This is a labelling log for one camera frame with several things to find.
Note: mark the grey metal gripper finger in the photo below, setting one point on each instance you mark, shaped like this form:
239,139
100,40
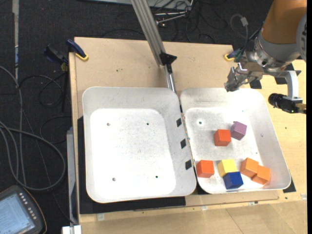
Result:
232,74
234,85

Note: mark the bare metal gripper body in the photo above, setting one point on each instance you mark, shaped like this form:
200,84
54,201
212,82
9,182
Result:
253,68

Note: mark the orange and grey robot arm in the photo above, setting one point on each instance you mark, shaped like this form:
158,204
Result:
282,16

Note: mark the white plastic tray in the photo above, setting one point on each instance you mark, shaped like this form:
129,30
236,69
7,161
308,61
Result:
219,106
131,150

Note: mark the purple cube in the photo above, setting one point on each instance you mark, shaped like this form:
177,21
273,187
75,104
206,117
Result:
239,130

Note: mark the red-orange cube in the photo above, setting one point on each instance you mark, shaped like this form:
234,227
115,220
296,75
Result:
222,138
205,169

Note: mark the yellow cube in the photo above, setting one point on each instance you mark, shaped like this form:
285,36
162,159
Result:
226,166

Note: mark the orange cube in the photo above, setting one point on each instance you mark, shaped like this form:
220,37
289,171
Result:
249,167
262,175

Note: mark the blue cube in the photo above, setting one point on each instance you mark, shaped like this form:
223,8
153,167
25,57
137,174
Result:
233,180

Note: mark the pale wood board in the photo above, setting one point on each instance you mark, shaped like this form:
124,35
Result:
126,67

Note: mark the black cylinder on white bracket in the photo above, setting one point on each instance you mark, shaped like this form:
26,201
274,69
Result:
282,102

